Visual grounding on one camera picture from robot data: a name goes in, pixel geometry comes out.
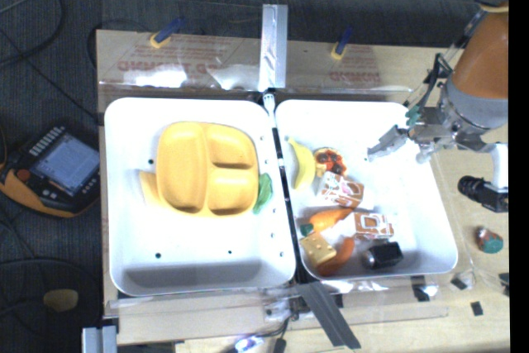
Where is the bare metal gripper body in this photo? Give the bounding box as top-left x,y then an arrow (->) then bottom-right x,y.
407,106 -> 495,154

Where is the white plastic tray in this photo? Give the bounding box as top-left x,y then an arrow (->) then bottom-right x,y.
102,96 -> 298,298
274,98 -> 460,283

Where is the yellow banana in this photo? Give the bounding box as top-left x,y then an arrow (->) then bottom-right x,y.
286,136 -> 317,191

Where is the orange carrot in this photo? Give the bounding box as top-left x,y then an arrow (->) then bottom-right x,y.
298,207 -> 355,238

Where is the black can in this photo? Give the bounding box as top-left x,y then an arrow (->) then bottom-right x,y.
360,241 -> 404,271

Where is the yellow cheese block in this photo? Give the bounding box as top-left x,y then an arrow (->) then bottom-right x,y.
298,231 -> 338,267

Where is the green lettuce leaf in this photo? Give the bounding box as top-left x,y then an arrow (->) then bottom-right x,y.
251,172 -> 274,216

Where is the red and green toy food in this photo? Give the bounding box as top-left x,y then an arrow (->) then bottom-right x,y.
474,226 -> 505,255

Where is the brown cardboard board red print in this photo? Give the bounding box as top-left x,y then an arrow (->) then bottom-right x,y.
95,28 -> 510,346

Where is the yellow divided plate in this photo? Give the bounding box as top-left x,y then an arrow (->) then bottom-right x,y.
155,120 -> 261,217

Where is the yellow round lump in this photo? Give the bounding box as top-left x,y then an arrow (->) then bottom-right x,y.
42,289 -> 80,313

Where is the black cylinder on white bracket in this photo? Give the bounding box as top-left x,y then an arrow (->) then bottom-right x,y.
457,142 -> 510,214

